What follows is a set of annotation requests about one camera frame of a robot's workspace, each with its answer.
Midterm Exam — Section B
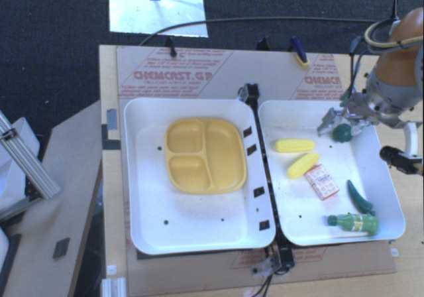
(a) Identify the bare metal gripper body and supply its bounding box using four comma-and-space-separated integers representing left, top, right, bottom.
342, 91, 386, 127

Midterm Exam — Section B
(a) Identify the dark green round vegetable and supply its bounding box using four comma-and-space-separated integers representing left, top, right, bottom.
332, 123, 353, 143

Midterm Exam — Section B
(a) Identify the white plastic tray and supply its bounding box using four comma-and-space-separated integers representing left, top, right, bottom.
123, 97, 277, 256
257, 99, 407, 247

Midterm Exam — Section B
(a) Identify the yellow corn cob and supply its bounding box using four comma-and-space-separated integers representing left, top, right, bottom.
286, 151, 321, 180
274, 138, 316, 154

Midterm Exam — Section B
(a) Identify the green chili pepper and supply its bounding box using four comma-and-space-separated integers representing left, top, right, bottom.
346, 179, 376, 217

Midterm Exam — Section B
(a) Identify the thin black rod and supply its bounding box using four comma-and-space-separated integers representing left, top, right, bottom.
246, 96, 290, 251

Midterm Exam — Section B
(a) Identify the green plastic bottle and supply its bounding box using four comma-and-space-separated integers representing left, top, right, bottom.
327, 213, 380, 237

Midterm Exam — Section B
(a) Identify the brown cardboard board red print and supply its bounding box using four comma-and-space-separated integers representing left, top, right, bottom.
115, 45, 398, 285

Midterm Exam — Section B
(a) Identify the yellow divided plate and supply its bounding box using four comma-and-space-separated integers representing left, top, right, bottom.
164, 117, 248, 196

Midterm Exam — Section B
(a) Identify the black cylinder on white bracket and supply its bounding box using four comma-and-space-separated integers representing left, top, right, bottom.
379, 121, 424, 176

